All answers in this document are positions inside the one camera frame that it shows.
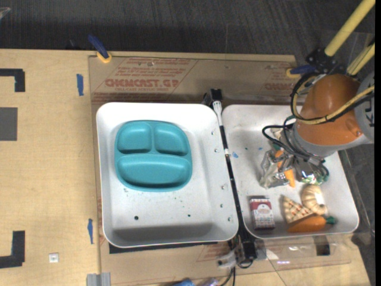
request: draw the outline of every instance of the toy pizza slice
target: toy pizza slice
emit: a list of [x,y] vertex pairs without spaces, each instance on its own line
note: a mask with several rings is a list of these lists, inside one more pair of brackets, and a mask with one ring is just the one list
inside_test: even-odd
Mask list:
[[294,202],[286,196],[283,197],[283,210],[285,211],[287,223],[296,222],[297,220],[314,214],[310,209]]

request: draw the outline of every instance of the gray square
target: gray square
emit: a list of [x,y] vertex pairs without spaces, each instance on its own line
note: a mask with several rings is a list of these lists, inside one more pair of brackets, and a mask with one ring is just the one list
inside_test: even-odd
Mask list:
[[0,107],[0,141],[17,141],[17,108]]

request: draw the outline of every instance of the dark floor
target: dark floor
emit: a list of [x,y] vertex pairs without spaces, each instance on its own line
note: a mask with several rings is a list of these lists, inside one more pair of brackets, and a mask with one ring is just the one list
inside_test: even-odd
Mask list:
[[[0,0],[0,48],[292,54],[299,64],[334,37],[361,0]],[[375,36],[375,9],[336,54],[350,61]],[[374,58],[358,79],[374,70]],[[346,152],[357,184],[360,246],[375,285],[374,144]]]

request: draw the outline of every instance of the white tray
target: white tray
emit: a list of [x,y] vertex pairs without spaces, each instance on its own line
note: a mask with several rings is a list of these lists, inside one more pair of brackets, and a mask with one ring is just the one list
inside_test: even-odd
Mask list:
[[[287,232],[287,223],[282,213],[282,195],[300,203],[302,183],[296,182],[295,188],[286,185],[265,189],[259,185],[259,179],[263,174],[261,162],[265,152],[270,150],[269,141],[262,135],[262,128],[267,125],[281,125],[290,115],[288,105],[230,105],[223,110],[227,144],[247,230],[252,235],[263,239],[355,231],[359,224],[359,217],[338,153],[326,158],[325,166],[330,172],[330,178],[321,186],[328,215],[333,216],[337,223],[333,226],[327,225],[319,232],[313,234]],[[253,195],[270,197],[275,229],[254,230],[249,209],[249,198]]]
[[[193,173],[177,191],[130,189],[114,168],[121,126],[134,120],[170,122],[188,137]],[[96,114],[103,229],[121,248],[227,241],[238,231],[235,202],[216,114],[201,104],[108,103]]]

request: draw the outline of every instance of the black corner marker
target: black corner marker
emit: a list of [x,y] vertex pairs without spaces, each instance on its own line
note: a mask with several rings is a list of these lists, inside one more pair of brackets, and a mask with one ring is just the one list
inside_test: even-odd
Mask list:
[[0,256],[0,269],[20,267],[25,262],[25,231],[13,231],[11,255]]
[[23,69],[0,69],[0,76],[13,76],[14,92],[25,92],[25,72]]

